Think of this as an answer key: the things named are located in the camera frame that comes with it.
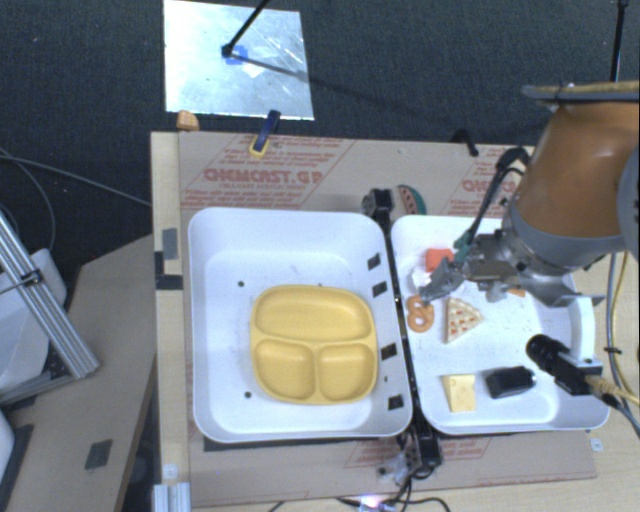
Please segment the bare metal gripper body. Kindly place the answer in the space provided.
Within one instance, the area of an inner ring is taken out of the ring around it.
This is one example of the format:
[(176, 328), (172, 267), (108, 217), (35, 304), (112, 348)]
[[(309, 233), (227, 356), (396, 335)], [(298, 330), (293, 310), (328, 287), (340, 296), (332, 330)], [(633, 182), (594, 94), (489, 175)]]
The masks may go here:
[(491, 282), (524, 291), (547, 307), (568, 306), (580, 293), (574, 290), (564, 267), (536, 255), (514, 231), (478, 235), (463, 263), (467, 280), (480, 291)]

